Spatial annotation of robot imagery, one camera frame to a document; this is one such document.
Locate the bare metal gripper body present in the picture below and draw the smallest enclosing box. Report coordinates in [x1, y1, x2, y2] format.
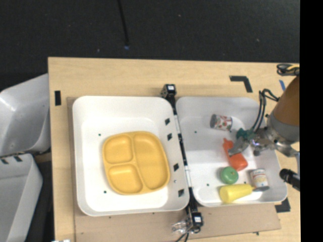
[251, 128, 285, 157]

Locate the orange plastic bottle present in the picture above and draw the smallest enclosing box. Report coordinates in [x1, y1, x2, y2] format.
[222, 138, 248, 172]

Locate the green round toy fruit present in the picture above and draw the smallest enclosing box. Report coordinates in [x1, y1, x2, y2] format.
[220, 166, 239, 185]

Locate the white can with red print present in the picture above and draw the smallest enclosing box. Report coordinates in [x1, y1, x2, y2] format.
[209, 113, 233, 132]

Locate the white plastic tray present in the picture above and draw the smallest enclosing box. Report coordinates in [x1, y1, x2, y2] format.
[175, 96, 289, 208]
[72, 95, 190, 217]

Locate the small white can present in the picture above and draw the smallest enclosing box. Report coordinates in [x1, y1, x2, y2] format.
[250, 168, 270, 189]

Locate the yellow squeeze bottle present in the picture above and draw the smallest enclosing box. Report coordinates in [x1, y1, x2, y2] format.
[219, 184, 256, 204]

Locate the thin black and white rod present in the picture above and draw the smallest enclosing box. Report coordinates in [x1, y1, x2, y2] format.
[168, 94, 196, 214]

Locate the yellow divided plate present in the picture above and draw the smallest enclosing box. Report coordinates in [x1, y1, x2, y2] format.
[102, 131, 171, 196]

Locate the black cylinder on white bracket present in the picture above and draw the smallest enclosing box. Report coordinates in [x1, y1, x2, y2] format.
[275, 141, 300, 192]

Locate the black block with thin wires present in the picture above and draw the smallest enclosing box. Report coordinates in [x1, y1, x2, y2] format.
[161, 84, 178, 98]
[190, 212, 204, 228]

